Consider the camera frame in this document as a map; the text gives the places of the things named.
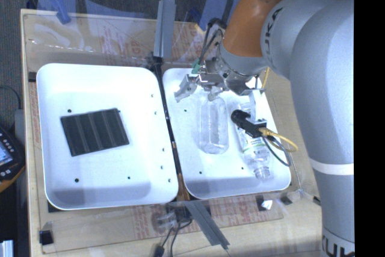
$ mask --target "plastic water bottle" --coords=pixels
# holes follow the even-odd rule
[[[206,153],[222,154],[229,148],[227,108],[223,98],[210,95],[201,107],[200,148]]]
[[[250,104],[241,104],[238,107],[240,110],[250,112]],[[239,127],[236,127],[236,132],[241,145],[243,162],[257,179],[265,180],[271,177],[269,167],[271,153],[262,137],[253,138]]]

